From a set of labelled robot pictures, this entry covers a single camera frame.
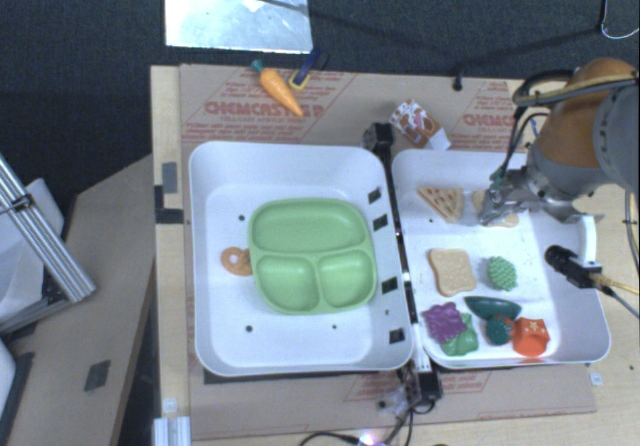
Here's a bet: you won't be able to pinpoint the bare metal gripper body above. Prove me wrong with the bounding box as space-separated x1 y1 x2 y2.
497 167 553 216

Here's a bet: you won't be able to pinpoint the brown cardboard board red print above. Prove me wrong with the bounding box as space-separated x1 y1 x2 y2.
149 63 599 441

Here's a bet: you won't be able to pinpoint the green grapes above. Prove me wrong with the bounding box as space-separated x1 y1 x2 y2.
486 255 518 293

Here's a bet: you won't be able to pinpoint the green divided plate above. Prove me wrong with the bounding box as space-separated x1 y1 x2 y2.
247 197 379 317

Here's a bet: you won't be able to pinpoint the black cylinder on white bracket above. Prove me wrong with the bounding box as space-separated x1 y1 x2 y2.
543 213 604 291

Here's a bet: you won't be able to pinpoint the light green vegetable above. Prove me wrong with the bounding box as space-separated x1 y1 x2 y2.
440 313 480 357

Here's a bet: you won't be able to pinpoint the tan bread slice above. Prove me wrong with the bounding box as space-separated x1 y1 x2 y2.
426 247 478 298

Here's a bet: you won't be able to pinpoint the thin black and white rod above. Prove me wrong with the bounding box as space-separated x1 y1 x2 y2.
379 142 429 371

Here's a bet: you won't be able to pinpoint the tan pizza slice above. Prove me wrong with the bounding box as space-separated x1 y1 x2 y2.
416 185 466 224

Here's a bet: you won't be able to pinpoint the white plastic tray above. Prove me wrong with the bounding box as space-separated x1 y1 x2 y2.
188 140 417 378
390 148 613 370

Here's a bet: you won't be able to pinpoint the orange carrot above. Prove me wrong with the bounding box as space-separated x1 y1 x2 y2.
250 58 306 118

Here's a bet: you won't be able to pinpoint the orange doughnut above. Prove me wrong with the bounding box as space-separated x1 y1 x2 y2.
220 246 254 278

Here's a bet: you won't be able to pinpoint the purple grapes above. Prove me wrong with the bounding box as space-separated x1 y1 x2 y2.
422 302 468 343

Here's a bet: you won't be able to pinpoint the dark green bowl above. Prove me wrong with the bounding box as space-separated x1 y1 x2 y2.
463 295 523 322

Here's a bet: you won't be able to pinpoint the tan biscuit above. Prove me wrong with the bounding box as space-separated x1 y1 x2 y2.
470 189 521 229

